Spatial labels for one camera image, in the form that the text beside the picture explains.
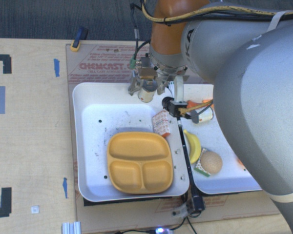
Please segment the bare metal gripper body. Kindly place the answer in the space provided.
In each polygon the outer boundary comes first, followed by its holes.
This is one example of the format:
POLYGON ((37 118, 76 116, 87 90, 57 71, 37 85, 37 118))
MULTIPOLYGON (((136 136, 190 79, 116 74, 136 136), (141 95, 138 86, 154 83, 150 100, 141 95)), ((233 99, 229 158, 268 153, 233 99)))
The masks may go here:
POLYGON ((186 66, 171 66, 163 64, 153 56, 141 57, 136 62, 136 73, 140 79, 157 80, 157 81, 173 81, 175 77, 181 76, 184 81, 189 79, 186 74, 188 68, 186 66))

